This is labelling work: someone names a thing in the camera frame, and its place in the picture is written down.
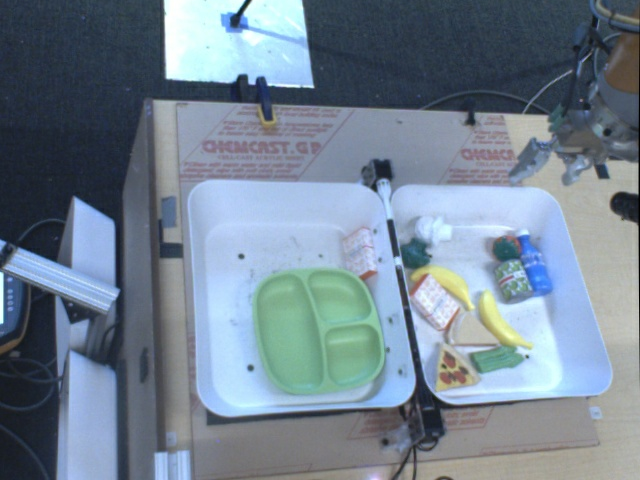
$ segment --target metal plate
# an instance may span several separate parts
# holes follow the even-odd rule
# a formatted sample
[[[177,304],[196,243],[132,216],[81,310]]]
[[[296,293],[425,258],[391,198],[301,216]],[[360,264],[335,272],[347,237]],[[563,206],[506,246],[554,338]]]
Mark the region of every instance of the metal plate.
[[[243,1],[164,0],[166,77],[231,83],[247,74],[250,83],[313,88],[302,0],[253,0],[246,25],[230,29]]]

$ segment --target black cable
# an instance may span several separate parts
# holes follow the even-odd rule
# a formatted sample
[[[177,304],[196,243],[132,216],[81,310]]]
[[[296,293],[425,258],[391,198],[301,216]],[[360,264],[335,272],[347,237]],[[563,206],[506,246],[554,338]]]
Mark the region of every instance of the black cable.
[[[400,478],[400,475],[402,475],[402,472],[404,471],[404,467],[407,465],[407,462],[409,462],[409,457],[411,457],[412,453],[415,453],[415,447],[413,447],[413,446],[411,448],[409,448],[409,451],[407,452],[407,455],[405,456],[405,458],[400,463],[400,466],[398,467],[398,470],[391,477],[391,480],[398,480],[398,478]]]
[[[456,92],[454,94],[449,94],[448,96],[443,96],[442,98],[434,100],[431,103],[427,103],[424,107],[421,107],[420,110],[429,110],[429,109],[432,109],[433,107],[437,107],[438,105],[441,105],[442,103],[446,103],[447,101],[451,101],[451,100],[454,100],[456,98],[461,98],[463,96],[496,96],[498,98],[504,98],[504,99],[517,101],[517,102],[523,103],[525,105],[529,104],[529,100],[527,100],[525,98],[521,98],[520,96],[516,96],[515,94],[509,94],[507,92],[501,92],[501,91],[491,91],[491,90],[481,89],[481,90],[476,90],[476,91]],[[550,110],[538,105],[537,103],[532,103],[530,106],[535,108],[536,110],[539,110],[540,112],[542,112],[544,114],[550,114],[551,113]]]
[[[51,219],[43,219],[39,222],[36,222],[35,224],[32,224],[31,226],[29,226],[29,228],[27,228],[27,230],[18,237],[18,239],[16,240],[16,245],[20,247],[22,245],[22,242],[24,242],[31,233],[40,229],[41,227],[48,226],[50,224],[60,224],[64,226],[66,224],[66,221],[62,219],[51,218]]]
[[[27,358],[21,358],[21,357],[10,357],[9,359],[3,360],[3,361],[6,361],[6,363],[9,365],[9,368],[11,368],[11,371],[15,374],[16,377],[22,380],[26,380],[27,382],[32,382],[33,384],[55,384],[56,382],[60,382],[64,378],[63,376],[60,376],[60,377],[51,376],[50,378],[47,378],[47,379],[37,379],[37,378],[34,378],[34,375],[38,373],[38,370],[31,370],[30,372],[24,373],[18,370],[14,364],[16,361],[18,362],[24,361],[25,363],[28,363],[28,362],[38,363],[38,366],[43,367],[43,369],[44,367],[46,367],[44,363],[40,363],[39,361],[35,361],[33,359],[27,359]]]
[[[102,333],[102,339],[100,340],[100,348],[98,349],[99,354],[102,354],[104,352],[104,346],[107,343],[107,336],[109,335],[110,332],[115,331],[118,325],[120,325],[120,320],[116,319],[116,321],[113,322],[109,327],[107,327]]]
[[[418,476],[418,452],[416,451],[416,447],[413,447],[413,475],[411,475],[412,480],[416,480]]]
[[[31,365],[35,365],[37,368],[39,368],[39,371],[44,372],[45,376],[47,377],[47,379],[34,379],[32,378],[30,375],[25,375],[24,373],[22,373],[23,377],[20,377],[18,375],[16,375],[15,373],[8,373],[8,372],[3,372],[0,371],[0,377],[5,377],[5,378],[9,378],[9,379],[19,379],[22,380],[23,382],[30,382],[32,384],[46,384],[49,386],[49,389],[47,391],[47,393],[37,402],[30,404],[30,405],[12,405],[12,404],[7,404],[5,402],[0,401],[0,409],[4,409],[7,411],[13,411],[13,412],[31,412],[31,411],[35,411],[36,409],[39,409],[40,407],[42,407],[44,404],[46,404],[49,399],[53,396],[55,390],[56,390],[56,382],[58,382],[58,378],[54,377],[52,375],[52,373],[49,371],[49,368],[47,367],[47,365],[45,365],[44,363],[41,363],[40,361],[36,361],[35,359],[27,359],[27,358],[10,358],[10,359],[1,359],[0,360],[0,364],[3,363],[8,363],[8,362],[13,362],[13,361],[18,361],[18,362],[22,362],[22,363],[27,363],[27,364],[31,364]]]
[[[421,451],[421,452],[430,452],[436,446],[438,446],[439,441],[440,441],[439,439],[435,439],[432,443],[430,443],[428,447],[425,447],[425,443],[418,443],[416,445],[416,448],[418,449],[418,451]]]
[[[47,468],[44,467],[44,464],[42,463],[42,461],[40,460],[40,457],[38,457],[36,455],[36,452],[33,451],[33,448],[31,448],[31,446],[29,446],[26,441],[24,439],[22,439],[19,435],[17,435],[15,432],[13,432],[12,430],[9,430],[7,427],[5,427],[2,423],[0,423],[0,431],[4,432],[6,435],[8,435],[11,439],[13,439],[17,444],[20,445],[20,447],[27,452],[27,455],[29,455],[29,457],[31,457],[31,459],[33,460],[33,462],[36,464],[36,466],[38,466],[38,469],[40,470],[40,473],[42,473],[42,477],[45,480],[51,480],[51,477],[49,476],[49,473],[47,472]]]

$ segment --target toy food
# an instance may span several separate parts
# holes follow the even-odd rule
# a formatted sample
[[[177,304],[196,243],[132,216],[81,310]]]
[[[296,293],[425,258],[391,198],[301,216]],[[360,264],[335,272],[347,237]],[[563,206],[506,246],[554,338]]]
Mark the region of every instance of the toy food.
[[[533,295],[533,288],[520,260],[507,260],[495,270],[496,281],[507,302],[518,302]]]
[[[433,276],[423,277],[411,290],[411,304],[436,330],[447,328],[458,310],[458,303]]]
[[[369,228],[360,228],[342,240],[347,270],[360,279],[368,279],[378,272],[373,234]]]
[[[469,297],[469,286],[466,281],[448,268],[440,267],[438,265],[427,265],[416,269],[409,279],[415,283],[427,274],[435,277],[436,281],[438,281],[445,290],[451,293],[451,295],[463,302],[469,311],[476,308]]]
[[[419,268],[431,261],[431,255],[427,253],[427,244],[422,240],[413,238],[408,244],[400,246],[402,263],[407,268]]]
[[[500,261],[516,260],[520,258],[520,251],[520,242],[515,236],[501,236],[493,242],[493,255]]]
[[[473,386],[480,382],[475,368],[446,343],[440,344],[437,374],[436,391]]]
[[[471,362],[479,373],[489,373],[501,368],[514,368],[524,361],[524,356],[516,352],[516,347],[498,347],[469,354]]]
[[[499,341],[474,314],[460,312],[447,331],[447,343],[462,346],[496,346]]]
[[[482,292],[478,304],[480,320],[493,335],[498,338],[502,345],[513,347],[533,348],[533,343],[526,341],[518,332],[511,327],[498,311],[496,299],[489,290]]]
[[[529,231],[521,229],[517,232],[522,254],[520,261],[527,272],[527,277],[533,288],[534,296],[546,295],[553,290],[553,284],[547,274],[547,267],[542,259],[542,254],[530,242]]]
[[[441,241],[447,242],[451,240],[452,231],[453,228],[451,225],[444,223],[442,216],[420,217],[416,221],[416,236],[432,247],[437,247]]]

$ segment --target blue spray bottle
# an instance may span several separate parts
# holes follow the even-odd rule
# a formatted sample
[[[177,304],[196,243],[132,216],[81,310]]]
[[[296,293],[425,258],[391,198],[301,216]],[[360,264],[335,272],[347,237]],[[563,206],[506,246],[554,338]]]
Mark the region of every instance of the blue spray bottle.
[[[553,284],[547,274],[547,267],[542,259],[542,254],[530,242],[529,231],[521,229],[516,232],[522,252],[520,261],[524,265],[524,270],[529,278],[529,283],[533,288],[533,295],[546,295],[553,290]]]

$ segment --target black carpet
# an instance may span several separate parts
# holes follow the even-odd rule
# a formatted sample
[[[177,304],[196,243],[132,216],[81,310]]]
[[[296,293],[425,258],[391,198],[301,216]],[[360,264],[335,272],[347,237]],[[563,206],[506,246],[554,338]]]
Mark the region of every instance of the black carpet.
[[[273,89],[275,102],[420,108],[447,94],[489,89],[529,99],[569,69],[571,35],[588,0],[303,0],[315,89]],[[221,84],[164,78],[163,0],[0,0],[0,238],[65,217],[78,196],[118,220],[145,97],[229,99]],[[558,84],[539,101],[553,108]],[[522,104],[477,97],[482,111]],[[457,109],[461,100],[441,108]],[[30,245],[55,256],[57,229]],[[53,357],[52,304],[34,307],[26,357]],[[0,377],[0,400],[42,390]],[[54,476],[57,405],[0,409]],[[0,478],[39,478],[0,431]]]

